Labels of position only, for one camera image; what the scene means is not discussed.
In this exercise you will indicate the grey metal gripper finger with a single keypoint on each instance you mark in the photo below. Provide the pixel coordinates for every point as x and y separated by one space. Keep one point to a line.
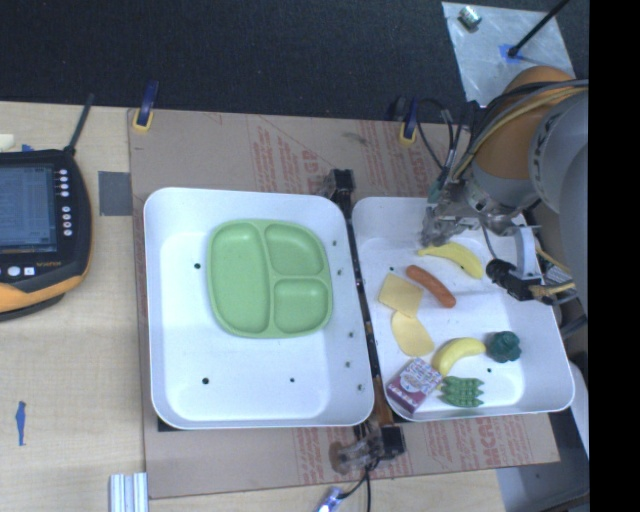
428 233
448 232

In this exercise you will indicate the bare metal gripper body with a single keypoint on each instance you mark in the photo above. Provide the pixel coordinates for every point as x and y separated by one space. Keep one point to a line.
475 207

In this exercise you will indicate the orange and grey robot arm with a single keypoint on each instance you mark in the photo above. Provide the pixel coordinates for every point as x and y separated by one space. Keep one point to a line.
555 150

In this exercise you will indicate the yellow banana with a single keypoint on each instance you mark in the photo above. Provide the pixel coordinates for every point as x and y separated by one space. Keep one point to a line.
452 352
462 257

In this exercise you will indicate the orange sausage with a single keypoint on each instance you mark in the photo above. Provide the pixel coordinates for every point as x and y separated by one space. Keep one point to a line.
431 286

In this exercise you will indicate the square yellow cheese slice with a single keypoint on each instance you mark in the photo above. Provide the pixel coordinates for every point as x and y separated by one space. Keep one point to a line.
401 295

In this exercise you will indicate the white plastic tray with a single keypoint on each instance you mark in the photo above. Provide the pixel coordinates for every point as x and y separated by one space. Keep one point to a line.
250 370
500 315

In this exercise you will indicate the rounded yellow cheese slice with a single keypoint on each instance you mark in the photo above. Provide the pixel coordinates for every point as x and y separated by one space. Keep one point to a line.
411 334

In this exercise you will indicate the dark green broccoli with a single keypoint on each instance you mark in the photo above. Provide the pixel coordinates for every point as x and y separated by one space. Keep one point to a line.
504 347

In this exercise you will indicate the small purple and white carton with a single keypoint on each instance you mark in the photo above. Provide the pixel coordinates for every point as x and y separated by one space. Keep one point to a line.
412 385

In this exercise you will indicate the green pea pods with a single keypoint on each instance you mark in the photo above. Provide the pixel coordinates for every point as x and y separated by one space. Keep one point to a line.
462 391

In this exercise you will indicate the small silver can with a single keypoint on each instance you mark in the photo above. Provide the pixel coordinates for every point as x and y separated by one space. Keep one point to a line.
470 17

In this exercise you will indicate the green divided plate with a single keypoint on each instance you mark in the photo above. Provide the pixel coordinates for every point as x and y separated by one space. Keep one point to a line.
240 280

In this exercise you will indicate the brown cardboard board red print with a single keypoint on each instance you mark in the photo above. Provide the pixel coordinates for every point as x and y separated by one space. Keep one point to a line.
225 150

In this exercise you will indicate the black cylinder on white bracket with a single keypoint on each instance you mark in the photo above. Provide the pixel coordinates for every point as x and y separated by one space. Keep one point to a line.
511 280

